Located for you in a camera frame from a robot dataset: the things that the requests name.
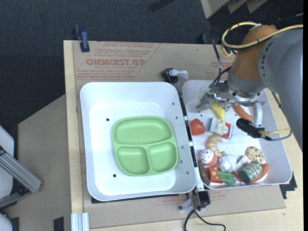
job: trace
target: green plate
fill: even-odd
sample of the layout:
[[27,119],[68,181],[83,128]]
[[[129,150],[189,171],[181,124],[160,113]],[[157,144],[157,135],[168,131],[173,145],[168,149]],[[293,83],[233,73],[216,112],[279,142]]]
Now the green plate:
[[133,176],[161,174],[178,164],[178,147],[171,125],[159,116],[121,119],[113,127],[119,167]]

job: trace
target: cardboard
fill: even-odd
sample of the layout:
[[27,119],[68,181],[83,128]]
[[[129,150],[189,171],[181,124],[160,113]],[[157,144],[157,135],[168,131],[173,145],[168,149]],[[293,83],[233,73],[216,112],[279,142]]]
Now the cardboard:
[[[178,210],[185,194],[133,200],[95,203],[87,189],[86,158],[83,139],[80,89],[92,81],[162,81],[160,72],[166,68],[187,70],[189,79],[214,79],[218,63],[212,45],[129,43],[89,41],[90,52],[82,53],[73,41],[77,117],[84,211],[89,212],[90,227],[157,222],[186,218]],[[231,66],[234,55],[224,55],[218,46],[222,68]],[[207,190],[212,203],[202,216],[284,208],[279,185],[242,189]]]

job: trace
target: cookie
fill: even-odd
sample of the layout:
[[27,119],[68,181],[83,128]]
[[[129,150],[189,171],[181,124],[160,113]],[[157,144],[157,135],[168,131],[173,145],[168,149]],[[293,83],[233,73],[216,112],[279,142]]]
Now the cookie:
[[260,149],[258,149],[255,146],[249,146],[246,149],[245,155],[251,160],[251,161],[257,161],[258,163],[262,164],[263,162],[263,153]]

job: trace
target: blue clamp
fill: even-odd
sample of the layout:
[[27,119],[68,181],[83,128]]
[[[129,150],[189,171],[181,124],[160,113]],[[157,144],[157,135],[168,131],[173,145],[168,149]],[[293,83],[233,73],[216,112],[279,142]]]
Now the blue clamp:
[[80,49],[81,52],[89,52],[88,32],[85,27],[79,27],[74,25],[73,40],[81,40]]

